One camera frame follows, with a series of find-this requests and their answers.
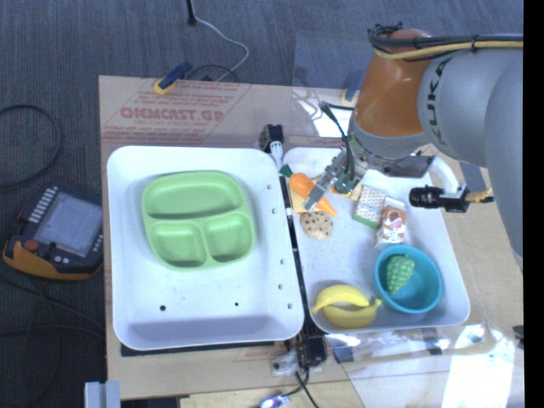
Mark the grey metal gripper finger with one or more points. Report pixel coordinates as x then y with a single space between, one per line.
330 171
314 196

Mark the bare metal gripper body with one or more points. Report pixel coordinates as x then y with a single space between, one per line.
355 166

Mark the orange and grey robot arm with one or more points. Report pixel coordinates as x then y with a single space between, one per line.
459 100

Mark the orange carrot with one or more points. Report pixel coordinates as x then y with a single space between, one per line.
301 184

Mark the yellow flat slice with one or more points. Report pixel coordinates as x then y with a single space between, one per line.
296 200

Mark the brown chocolate chip biscuit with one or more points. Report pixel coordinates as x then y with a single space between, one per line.
316 225

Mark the green and white carton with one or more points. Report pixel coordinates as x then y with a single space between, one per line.
369 206

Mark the thin black and white rod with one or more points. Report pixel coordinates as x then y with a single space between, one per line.
294 236

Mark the brown and pink carton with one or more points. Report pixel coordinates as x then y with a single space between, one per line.
392 223

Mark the white plastic tray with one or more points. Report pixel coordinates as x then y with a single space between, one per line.
204 300
348 262

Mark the green grapes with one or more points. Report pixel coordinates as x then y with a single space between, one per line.
399 272

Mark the yellow banana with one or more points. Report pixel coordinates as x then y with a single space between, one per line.
344 308

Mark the green divided plate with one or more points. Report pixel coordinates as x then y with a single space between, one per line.
191 211

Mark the blue bowl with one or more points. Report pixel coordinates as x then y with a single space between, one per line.
427 287

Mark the brown cardboard board red print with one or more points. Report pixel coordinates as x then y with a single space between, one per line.
170 109

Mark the black cylinder on white bracket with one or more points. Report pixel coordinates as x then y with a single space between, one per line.
427 197

